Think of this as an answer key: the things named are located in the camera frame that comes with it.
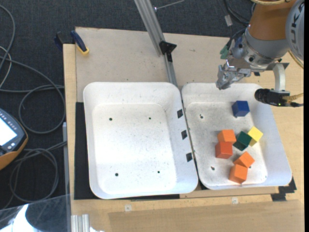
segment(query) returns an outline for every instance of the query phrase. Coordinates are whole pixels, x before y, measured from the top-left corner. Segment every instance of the yellow cube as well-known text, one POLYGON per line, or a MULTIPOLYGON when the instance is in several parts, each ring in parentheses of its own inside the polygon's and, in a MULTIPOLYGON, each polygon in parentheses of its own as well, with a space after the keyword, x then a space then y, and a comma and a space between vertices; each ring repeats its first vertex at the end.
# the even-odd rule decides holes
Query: yellow cube
POLYGON ((261 139, 263 133, 257 127, 253 126, 248 132, 248 135, 252 137, 249 145, 253 146, 261 139))

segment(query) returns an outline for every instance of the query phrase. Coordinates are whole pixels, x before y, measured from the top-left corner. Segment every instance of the black carpet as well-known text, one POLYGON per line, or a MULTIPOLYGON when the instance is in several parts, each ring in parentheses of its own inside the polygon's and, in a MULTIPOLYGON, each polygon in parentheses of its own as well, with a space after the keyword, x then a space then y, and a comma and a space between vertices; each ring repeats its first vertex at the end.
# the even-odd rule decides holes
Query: black carpet
MULTIPOLYGON (((151 0, 160 7, 180 0, 151 0)), ((250 19, 252 3, 248 0, 228 0, 244 18, 250 19)), ((146 31, 134 0, 0 0, 16 23, 16 34, 10 54, 13 60, 27 64, 45 74, 55 84, 64 85, 62 53, 54 43, 61 31, 69 36, 75 26, 146 31)), ((163 32, 230 37, 224 14, 216 0, 184 0, 177 5, 162 8, 157 13, 163 32)), ((232 34, 244 28, 233 20, 232 34)), ((9 15, 0 8, 0 46, 7 48, 12 36, 9 15)), ((0 83, 8 69, 0 71, 0 83)), ((13 64, 1 87, 5 90, 28 90, 49 84, 45 79, 24 67, 13 64)), ((20 119, 18 110, 25 93, 0 91, 0 107, 20 119)), ((55 90, 35 92, 21 106, 22 120, 35 131, 48 131, 62 122, 63 104, 55 90)), ((28 132, 26 148, 48 148, 63 140, 62 127, 49 134, 28 132)), ((65 194, 62 148, 55 149, 59 183, 51 197, 65 194)), ((9 188, 11 172, 16 163, 0 171, 0 209, 12 196, 9 188)), ((27 160, 20 169, 16 193, 28 200, 46 196, 53 185, 55 171, 44 156, 27 160)), ((25 202, 14 197, 7 207, 25 202)))

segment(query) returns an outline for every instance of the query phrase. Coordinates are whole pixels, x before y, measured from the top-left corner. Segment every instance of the orange cube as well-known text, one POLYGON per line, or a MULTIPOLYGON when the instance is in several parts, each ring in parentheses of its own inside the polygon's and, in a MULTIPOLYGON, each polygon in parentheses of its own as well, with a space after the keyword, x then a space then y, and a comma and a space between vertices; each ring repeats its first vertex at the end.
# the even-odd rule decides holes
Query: orange cube
POLYGON ((229 180, 242 184, 247 179, 248 168, 235 164, 230 169, 229 180))
POLYGON ((246 151, 233 163, 249 168, 254 162, 253 157, 246 151))
POLYGON ((234 130, 222 130, 218 133, 217 138, 219 142, 230 142, 232 144, 237 141, 234 130))
POLYGON ((216 158, 229 159, 233 155, 233 144, 229 142, 218 142, 215 146, 216 158))

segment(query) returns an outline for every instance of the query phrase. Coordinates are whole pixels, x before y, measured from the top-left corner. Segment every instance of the wooden block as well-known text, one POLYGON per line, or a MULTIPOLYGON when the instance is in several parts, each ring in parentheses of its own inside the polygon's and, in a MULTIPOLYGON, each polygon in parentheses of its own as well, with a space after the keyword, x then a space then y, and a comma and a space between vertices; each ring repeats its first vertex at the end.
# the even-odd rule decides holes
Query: wooden block
POLYGON ((235 164, 230 169, 229 180, 242 184, 247 179, 248 168, 235 164))
POLYGON ((234 130, 222 130, 218 133, 217 138, 219 142, 230 142, 232 144, 236 142, 234 130))
POLYGON ((253 157, 246 151, 233 163, 249 168, 254 162, 255 160, 253 159, 253 157))
POLYGON ((263 133, 257 127, 253 126, 248 132, 248 135, 252 137, 249 145, 253 146, 261 139, 263 133))
POLYGON ((233 144, 234 147, 237 149, 243 151, 249 146, 249 143, 252 139, 251 136, 249 136, 247 133, 241 131, 240 134, 237 136, 237 141, 233 144))
POLYGON ((218 142, 215 150, 216 158, 229 159, 233 155, 233 145, 230 142, 218 142))
POLYGON ((232 110, 235 117, 244 117, 250 112, 247 101, 236 101, 232 105, 232 110))

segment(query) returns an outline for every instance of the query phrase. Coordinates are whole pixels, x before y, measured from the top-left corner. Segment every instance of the plastic tray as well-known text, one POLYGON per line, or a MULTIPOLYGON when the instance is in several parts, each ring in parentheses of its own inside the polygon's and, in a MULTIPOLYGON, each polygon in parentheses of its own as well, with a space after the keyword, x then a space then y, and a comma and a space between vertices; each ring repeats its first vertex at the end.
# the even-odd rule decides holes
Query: plastic tray
POLYGON ((170 83, 84 89, 89 179, 99 198, 193 191, 198 182, 180 91, 170 83))
POLYGON ((292 179, 292 172, 281 143, 270 105, 258 102, 254 93, 261 88, 256 84, 233 84, 219 90, 215 84, 189 83, 182 89, 183 105, 197 161, 200 181, 209 189, 284 186, 292 179), (234 117, 232 104, 247 101, 250 112, 234 117), (223 129, 248 132, 252 126, 264 135, 244 151, 233 146, 229 159, 215 157, 217 134, 223 129), (233 161, 248 151, 255 163, 248 170, 247 180, 238 184, 228 180, 233 161))

